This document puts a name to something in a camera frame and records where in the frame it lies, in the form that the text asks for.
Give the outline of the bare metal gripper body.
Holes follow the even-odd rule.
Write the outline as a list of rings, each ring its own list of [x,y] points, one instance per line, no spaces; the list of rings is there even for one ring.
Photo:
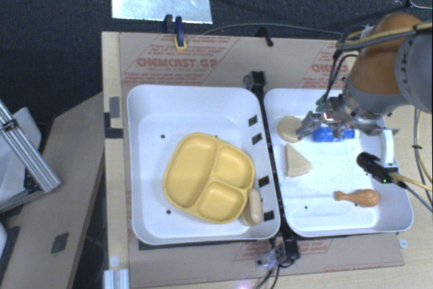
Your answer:
[[[384,113],[380,105],[379,95],[361,95],[356,99],[353,95],[322,95],[317,100],[317,111],[321,113],[321,122],[329,125],[337,133],[343,129],[358,129],[364,134],[380,134],[386,129],[380,123]]]

